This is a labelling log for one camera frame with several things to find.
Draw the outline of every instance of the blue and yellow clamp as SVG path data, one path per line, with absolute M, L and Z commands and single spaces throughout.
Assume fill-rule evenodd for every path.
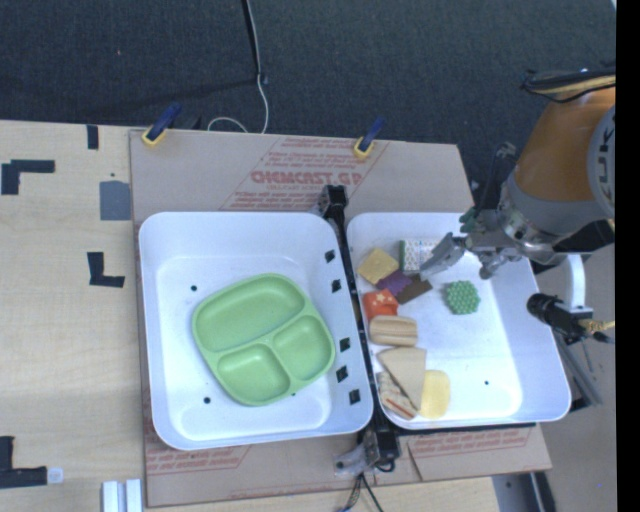
M 369 131 L 356 141 L 353 146 L 353 154 L 356 155 L 356 157 L 364 160 L 369 156 L 373 150 L 373 139 L 375 139 L 378 133 L 380 133 L 383 126 L 384 119 L 382 117 L 378 117 L 371 125 L 371 128 L 369 128 Z
M 171 103 L 167 109 L 160 114 L 158 120 L 151 125 L 142 134 L 142 142 L 147 146 L 156 146 L 167 134 L 167 128 L 169 128 L 178 117 L 178 114 L 182 111 L 182 105 L 177 102 Z

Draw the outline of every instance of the table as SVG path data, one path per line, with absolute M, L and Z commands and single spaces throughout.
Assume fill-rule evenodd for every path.
M 14 467 L 61 467 L 59 485 L 0 491 L 11 510 L 99 510 L 104 481 L 144 478 L 140 355 L 131 221 L 105 222 L 100 183 L 130 182 L 129 129 L 0 122 L 0 162 L 54 160 L 21 172 L 0 196 L 0 435 Z M 122 288 L 89 285 L 87 253 Z M 385 510 L 498 510 L 490 477 L 379 487 Z M 167 510 L 328 511 L 348 492 L 170 507 Z M 363 492 L 355 510 L 371 510 Z

